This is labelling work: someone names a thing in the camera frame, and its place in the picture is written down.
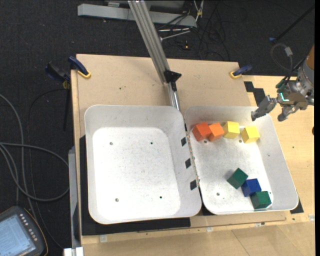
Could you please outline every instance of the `block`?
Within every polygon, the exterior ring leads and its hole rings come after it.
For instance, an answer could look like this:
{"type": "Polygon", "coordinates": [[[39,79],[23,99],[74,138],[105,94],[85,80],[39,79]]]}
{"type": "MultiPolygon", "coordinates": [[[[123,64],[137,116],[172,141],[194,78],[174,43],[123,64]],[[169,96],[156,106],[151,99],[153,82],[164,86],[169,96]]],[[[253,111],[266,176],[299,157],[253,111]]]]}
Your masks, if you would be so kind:
{"type": "Polygon", "coordinates": [[[225,134],[225,130],[219,122],[209,125],[209,128],[211,130],[211,134],[209,135],[208,140],[211,142],[220,139],[225,134]]]}
{"type": "Polygon", "coordinates": [[[271,205],[271,199],[268,191],[257,191],[250,196],[254,209],[263,209],[271,205]]]}
{"type": "Polygon", "coordinates": [[[260,134],[256,126],[245,127],[241,131],[241,136],[244,143],[255,142],[260,138],[260,134]]]}
{"type": "Polygon", "coordinates": [[[241,186],[245,197],[252,196],[255,192],[260,192],[261,187],[257,178],[247,179],[241,186]]]}
{"type": "Polygon", "coordinates": [[[197,141],[202,141],[209,137],[211,130],[207,122],[198,123],[192,130],[197,141]]]}
{"type": "Polygon", "coordinates": [[[224,135],[223,137],[229,139],[235,139],[240,134],[240,128],[238,122],[227,121],[224,126],[224,135]]]}
{"type": "Polygon", "coordinates": [[[247,178],[248,175],[243,170],[238,168],[231,175],[231,177],[227,179],[227,182],[229,182],[230,185],[233,186],[235,189],[238,189],[241,187],[243,183],[245,183],[247,178]]]}

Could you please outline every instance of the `empty white tray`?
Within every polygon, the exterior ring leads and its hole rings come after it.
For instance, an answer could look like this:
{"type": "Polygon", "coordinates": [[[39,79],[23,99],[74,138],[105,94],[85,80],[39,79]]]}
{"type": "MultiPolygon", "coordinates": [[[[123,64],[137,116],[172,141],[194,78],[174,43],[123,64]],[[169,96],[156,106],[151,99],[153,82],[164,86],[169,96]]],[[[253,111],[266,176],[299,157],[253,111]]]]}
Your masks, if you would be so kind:
{"type": "Polygon", "coordinates": [[[272,204],[256,211],[294,209],[299,202],[279,139],[270,115],[251,120],[251,106],[192,106],[185,112],[202,201],[216,215],[254,212],[250,197],[244,197],[241,187],[235,189],[227,179],[240,168],[248,179],[258,179],[262,191],[268,191],[272,204]],[[243,143],[242,137],[197,141],[192,133],[196,124],[209,125],[237,122],[240,131],[256,126],[259,140],[243,143]]]}
{"type": "Polygon", "coordinates": [[[94,105],[84,115],[88,208],[100,224],[191,217],[201,197],[182,114],[94,105]]]}

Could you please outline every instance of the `dark green cube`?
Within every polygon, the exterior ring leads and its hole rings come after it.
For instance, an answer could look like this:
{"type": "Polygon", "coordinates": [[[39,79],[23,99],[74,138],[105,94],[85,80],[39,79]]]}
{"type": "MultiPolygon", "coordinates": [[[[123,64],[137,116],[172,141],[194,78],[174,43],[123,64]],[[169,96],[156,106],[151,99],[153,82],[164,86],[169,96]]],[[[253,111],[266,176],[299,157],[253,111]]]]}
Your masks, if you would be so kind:
{"type": "Polygon", "coordinates": [[[230,183],[231,186],[233,186],[236,190],[242,186],[243,183],[245,183],[246,179],[248,178],[248,175],[244,173],[243,170],[240,168],[236,169],[235,172],[232,174],[230,178],[227,179],[227,182],[230,183]]]}
{"type": "Polygon", "coordinates": [[[271,205],[268,191],[257,191],[250,198],[254,209],[263,209],[271,205]]]}

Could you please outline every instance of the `red-orange block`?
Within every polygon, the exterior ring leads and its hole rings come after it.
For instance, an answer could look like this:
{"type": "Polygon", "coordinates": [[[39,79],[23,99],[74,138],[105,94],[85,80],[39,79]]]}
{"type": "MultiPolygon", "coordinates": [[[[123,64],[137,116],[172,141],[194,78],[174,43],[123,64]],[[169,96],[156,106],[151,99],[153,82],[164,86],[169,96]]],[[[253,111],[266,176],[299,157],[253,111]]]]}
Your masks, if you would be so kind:
{"type": "Polygon", "coordinates": [[[211,130],[211,134],[209,135],[208,139],[211,142],[220,139],[225,134],[225,130],[222,128],[219,122],[209,125],[209,128],[211,130]]]}
{"type": "Polygon", "coordinates": [[[202,141],[209,137],[211,129],[207,122],[198,123],[192,130],[192,133],[197,141],[202,141]]]}

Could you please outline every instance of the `wooden table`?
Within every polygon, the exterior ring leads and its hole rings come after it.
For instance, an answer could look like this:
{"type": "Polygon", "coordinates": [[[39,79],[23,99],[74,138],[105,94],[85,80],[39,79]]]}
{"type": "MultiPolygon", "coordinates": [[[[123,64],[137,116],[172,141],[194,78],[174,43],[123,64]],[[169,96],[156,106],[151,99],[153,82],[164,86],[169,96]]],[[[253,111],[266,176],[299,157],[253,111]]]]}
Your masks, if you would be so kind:
{"type": "MultiPolygon", "coordinates": [[[[92,105],[169,105],[167,88],[160,83],[147,57],[78,54],[92,73],[85,79],[71,72],[73,129],[77,184],[80,187],[79,139],[85,135],[84,113],[92,105]]],[[[244,81],[276,96],[282,77],[242,76],[232,79],[237,62],[168,59],[177,81],[182,114],[190,106],[256,106],[244,81]]],[[[315,255],[314,108],[277,121],[271,117],[304,212],[253,212],[191,217],[190,228],[80,236],[85,255],[315,255]]]]}

